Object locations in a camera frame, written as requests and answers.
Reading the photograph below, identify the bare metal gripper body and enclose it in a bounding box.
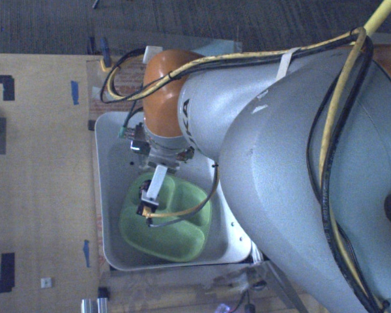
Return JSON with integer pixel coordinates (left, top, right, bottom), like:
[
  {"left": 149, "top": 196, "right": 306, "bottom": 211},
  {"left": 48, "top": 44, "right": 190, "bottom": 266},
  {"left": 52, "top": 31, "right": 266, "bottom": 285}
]
[{"left": 130, "top": 123, "right": 196, "bottom": 173}]

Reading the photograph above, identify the white plastic tray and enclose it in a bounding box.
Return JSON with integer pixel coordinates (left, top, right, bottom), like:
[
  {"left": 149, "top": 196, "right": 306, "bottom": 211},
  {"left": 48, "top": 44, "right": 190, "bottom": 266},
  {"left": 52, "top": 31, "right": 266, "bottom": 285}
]
[{"left": 94, "top": 110, "right": 253, "bottom": 272}]

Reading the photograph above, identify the green divided plate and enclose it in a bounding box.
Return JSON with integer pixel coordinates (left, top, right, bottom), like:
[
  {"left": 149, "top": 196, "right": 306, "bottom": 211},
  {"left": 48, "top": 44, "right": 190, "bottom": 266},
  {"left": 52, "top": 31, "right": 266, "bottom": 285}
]
[{"left": 118, "top": 171, "right": 213, "bottom": 263}]

